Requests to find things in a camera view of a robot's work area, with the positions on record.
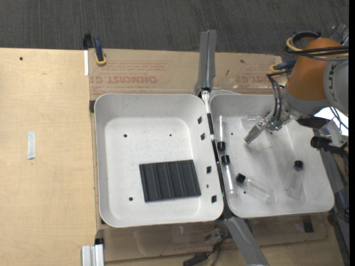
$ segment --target black ribbed tray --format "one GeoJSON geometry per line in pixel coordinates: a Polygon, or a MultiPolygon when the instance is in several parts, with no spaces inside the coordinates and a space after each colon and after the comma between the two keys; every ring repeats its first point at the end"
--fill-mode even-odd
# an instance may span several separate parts
{"type": "Polygon", "coordinates": [[[145,202],[200,196],[193,160],[139,165],[145,202]]]}

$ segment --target white tray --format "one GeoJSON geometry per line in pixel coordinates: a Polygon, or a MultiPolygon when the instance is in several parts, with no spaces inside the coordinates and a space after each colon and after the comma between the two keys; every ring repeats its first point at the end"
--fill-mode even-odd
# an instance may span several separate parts
{"type": "Polygon", "coordinates": [[[291,121],[272,134],[265,130],[250,145],[244,141],[252,126],[245,127],[242,119],[246,115],[264,116],[273,110],[274,103],[269,95],[216,95],[210,101],[214,122],[220,115],[227,122],[226,153],[235,176],[240,172],[268,184],[276,200],[266,203],[239,188],[236,196],[227,196],[229,208],[242,218],[327,212],[334,205],[334,195],[321,155],[310,145],[312,129],[291,121]],[[303,161],[305,172],[300,200],[285,191],[288,173],[296,160],[303,161]]]}
{"type": "Polygon", "coordinates": [[[197,96],[102,95],[95,102],[95,122],[99,207],[105,223],[132,227],[221,216],[224,205],[206,109],[197,96]],[[201,196],[145,202],[139,165],[181,160],[194,160],[201,196]],[[212,196],[217,196],[214,203],[212,196]]]}

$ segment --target gray carpet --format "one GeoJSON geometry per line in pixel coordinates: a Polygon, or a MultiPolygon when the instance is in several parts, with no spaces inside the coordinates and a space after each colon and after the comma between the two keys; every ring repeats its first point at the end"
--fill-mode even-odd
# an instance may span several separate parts
{"type": "Polygon", "coordinates": [[[199,50],[216,29],[217,51],[283,50],[294,31],[349,24],[349,0],[0,0],[0,47],[82,49],[85,33],[104,48],[199,50]]]}

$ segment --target white label strip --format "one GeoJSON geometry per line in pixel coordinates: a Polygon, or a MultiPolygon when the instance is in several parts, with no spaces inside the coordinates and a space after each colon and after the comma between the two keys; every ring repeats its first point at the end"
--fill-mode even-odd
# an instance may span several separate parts
{"type": "Polygon", "coordinates": [[[85,67],[85,76],[89,76],[89,52],[84,50],[84,67],[85,67]]]}
{"type": "Polygon", "coordinates": [[[27,135],[27,159],[31,160],[36,156],[36,133],[34,131],[30,131],[27,135]]]}

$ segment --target wooden table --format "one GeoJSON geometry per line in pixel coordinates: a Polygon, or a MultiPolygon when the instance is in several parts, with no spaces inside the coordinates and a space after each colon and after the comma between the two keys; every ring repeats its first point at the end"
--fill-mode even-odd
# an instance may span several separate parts
{"type": "MultiPolygon", "coordinates": [[[[0,49],[0,95],[0,265],[80,265],[81,246],[92,245],[97,231],[83,51],[0,49]]],[[[343,265],[334,230],[327,229],[319,242],[262,250],[271,265],[343,265]]],[[[189,257],[115,265],[182,265],[189,257]]],[[[238,250],[222,252],[216,265],[231,262],[245,265],[238,250]]]]}

